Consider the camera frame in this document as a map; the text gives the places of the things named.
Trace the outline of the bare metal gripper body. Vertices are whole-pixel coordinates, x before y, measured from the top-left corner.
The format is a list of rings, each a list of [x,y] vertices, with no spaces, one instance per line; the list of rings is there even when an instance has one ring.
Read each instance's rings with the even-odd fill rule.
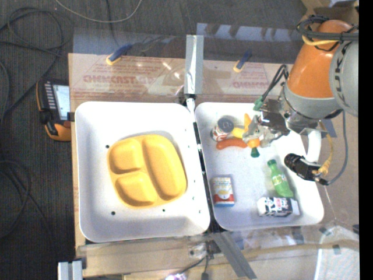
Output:
[[[293,109],[285,98],[267,99],[259,111],[261,125],[282,135],[288,135],[291,131],[306,135],[313,130],[322,130],[320,119],[301,114]]]

